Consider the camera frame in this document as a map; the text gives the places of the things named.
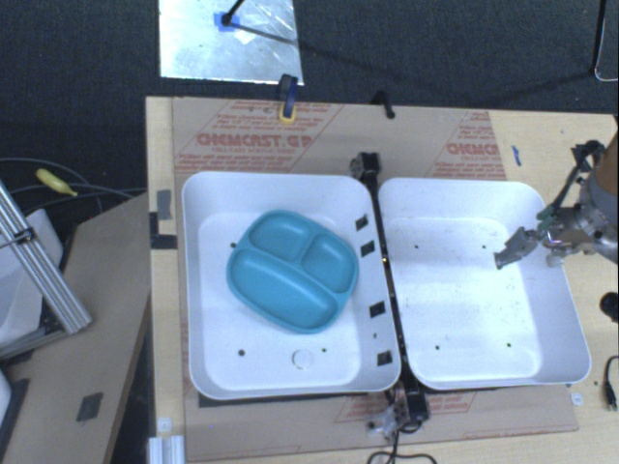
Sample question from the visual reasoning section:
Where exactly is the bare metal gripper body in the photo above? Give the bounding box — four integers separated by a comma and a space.
534, 204, 616, 261

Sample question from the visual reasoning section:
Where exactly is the white plastic tray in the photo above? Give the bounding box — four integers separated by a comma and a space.
180, 170, 404, 401
376, 177, 593, 392

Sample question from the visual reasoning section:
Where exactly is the thin black and white rod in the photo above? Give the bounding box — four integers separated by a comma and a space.
366, 171, 413, 392

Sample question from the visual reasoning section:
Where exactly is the blue divided plate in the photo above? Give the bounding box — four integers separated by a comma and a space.
225, 209, 361, 335

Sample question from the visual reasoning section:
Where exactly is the brown cardboard board red print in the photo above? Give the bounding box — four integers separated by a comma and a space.
170, 96, 580, 462

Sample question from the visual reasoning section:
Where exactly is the yellow banana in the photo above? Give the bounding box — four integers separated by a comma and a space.
35, 167, 79, 198

